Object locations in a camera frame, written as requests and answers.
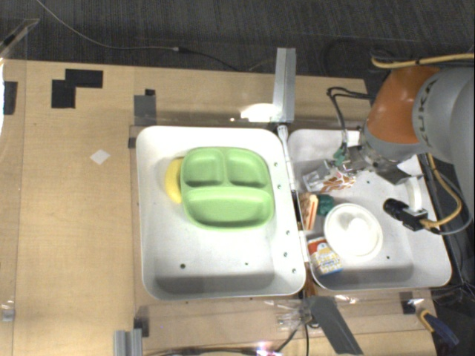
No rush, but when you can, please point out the green divided plate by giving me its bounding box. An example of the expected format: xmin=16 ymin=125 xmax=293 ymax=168
xmin=179 ymin=146 xmax=277 ymax=231

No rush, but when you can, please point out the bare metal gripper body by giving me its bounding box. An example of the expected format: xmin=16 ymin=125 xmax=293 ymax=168
xmin=342 ymin=143 xmax=400 ymax=177

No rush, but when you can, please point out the green broccoli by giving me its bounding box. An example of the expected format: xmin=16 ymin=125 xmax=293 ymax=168
xmin=317 ymin=194 xmax=335 ymax=217

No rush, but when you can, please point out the white bowl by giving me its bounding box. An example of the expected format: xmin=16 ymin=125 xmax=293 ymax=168
xmin=323 ymin=202 xmax=384 ymax=263

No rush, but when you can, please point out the yellow banana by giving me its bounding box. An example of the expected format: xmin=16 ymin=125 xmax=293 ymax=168
xmin=164 ymin=156 xmax=185 ymax=205

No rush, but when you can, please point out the red white and yellow carton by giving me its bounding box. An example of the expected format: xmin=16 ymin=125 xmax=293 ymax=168
xmin=307 ymin=236 xmax=344 ymax=278

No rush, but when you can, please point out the black cylinder on white bracket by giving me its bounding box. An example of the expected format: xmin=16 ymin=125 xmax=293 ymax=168
xmin=383 ymin=176 xmax=430 ymax=233

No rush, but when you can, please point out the orange and white packet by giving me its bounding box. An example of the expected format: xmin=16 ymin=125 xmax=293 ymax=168
xmin=320 ymin=172 xmax=358 ymax=195

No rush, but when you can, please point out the white plastic tray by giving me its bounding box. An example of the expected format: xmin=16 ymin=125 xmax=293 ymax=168
xmin=135 ymin=125 xmax=307 ymax=302
xmin=287 ymin=128 xmax=453 ymax=293

